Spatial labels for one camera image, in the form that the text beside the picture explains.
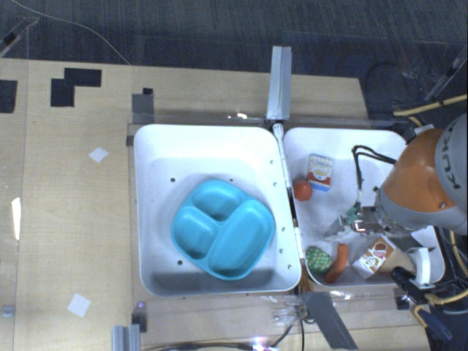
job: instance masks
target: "wooden table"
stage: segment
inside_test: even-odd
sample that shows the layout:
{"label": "wooden table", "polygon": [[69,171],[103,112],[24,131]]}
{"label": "wooden table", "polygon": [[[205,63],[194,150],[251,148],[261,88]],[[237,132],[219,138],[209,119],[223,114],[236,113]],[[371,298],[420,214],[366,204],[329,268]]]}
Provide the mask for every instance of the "wooden table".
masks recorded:
{"label": "wooden table", "polygon": [[[100,69],[102,85],[76,87],[75,107],[51,107],[51,79],[63,79],[65,67]],[[0,114],[0,178],[12,184],[0,194],[0,305],[16,305],[14,318],[0,318],[0,349],[110,350],[112,327],[129,325],[132,313],[126,147],[132,94],[152,88],[156,114],[264,116],[269,75],[0,59],[0,79],[18,81],[15,112]],[[366,109],[356,79],[293,76],[291,114],[365,119]],[[98,147],[109,153],[100,163],[88,156]],[[11,228],[15,197],[23,204],[19,250]],[[84,317],[67,311],[75,293],[91,301]],[[190,340],[197,329],[216,327],[215,309],[177,313],[175,302],[156,303],[166,340]],[[361,350],[429,349],[424,330],[391,301],[350,303],[342,317]],[[259,313],[249,321],[271,319]],[[243,329],[232,323],[222,338],[245,338]],[[306,332],[307,350],[329,349],[316,325]],[[281,346],[300,344],[294,328]]]}

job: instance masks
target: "small box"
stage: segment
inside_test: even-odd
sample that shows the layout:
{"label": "small box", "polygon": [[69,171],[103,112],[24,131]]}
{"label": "small box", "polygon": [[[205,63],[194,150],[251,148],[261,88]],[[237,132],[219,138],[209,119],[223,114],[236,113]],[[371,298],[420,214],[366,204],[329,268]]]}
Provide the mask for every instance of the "small box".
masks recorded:
{"label": "small box", "polygon": [[393,251],[395,251],[395,245],[385,236],[381,236],[352,266],[364,279],[368,279],[379,270]]}
{"label": "small box", "polygon": [[331,159],[312,154],[309,157],[307,180],[313,189],[328,191],[331,183]]}

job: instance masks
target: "blue bowl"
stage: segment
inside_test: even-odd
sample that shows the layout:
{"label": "blue bowl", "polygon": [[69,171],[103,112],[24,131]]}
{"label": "blue bowl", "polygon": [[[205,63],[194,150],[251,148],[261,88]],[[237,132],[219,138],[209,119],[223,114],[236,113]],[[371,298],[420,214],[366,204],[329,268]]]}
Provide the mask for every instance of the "blue bowl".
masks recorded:
{"label": "blue bowl", "polygon": [[247,276],[273,238],[273,214],[232,184],[209,180],[193,190],[174,216],[178,251],[206,272],[233,281]]}

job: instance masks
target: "tomato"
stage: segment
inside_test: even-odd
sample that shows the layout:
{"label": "tomato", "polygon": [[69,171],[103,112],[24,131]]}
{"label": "tomato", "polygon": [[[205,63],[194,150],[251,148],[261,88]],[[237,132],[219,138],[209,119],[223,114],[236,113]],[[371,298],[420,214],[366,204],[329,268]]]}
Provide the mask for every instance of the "tomato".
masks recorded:
{"label": "tomato", "polygon": [[303,202],[312,196],[312,186],[305,179],[298,179],[292,184],[292,192],[295,199]]}

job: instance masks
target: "sausage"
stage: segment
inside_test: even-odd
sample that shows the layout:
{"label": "sausage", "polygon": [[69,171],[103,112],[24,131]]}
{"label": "sausage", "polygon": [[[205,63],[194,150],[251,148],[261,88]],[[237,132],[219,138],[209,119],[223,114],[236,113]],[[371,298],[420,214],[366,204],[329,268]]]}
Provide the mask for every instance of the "sausage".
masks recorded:
{"label": "sausage", "polygon": [[346,264],[348,263],[348,246],[346,244],[339,244],[336,250],[336,259],[330,267],[330,270],[325,275],[325,282],[334,283],[344,272]]}

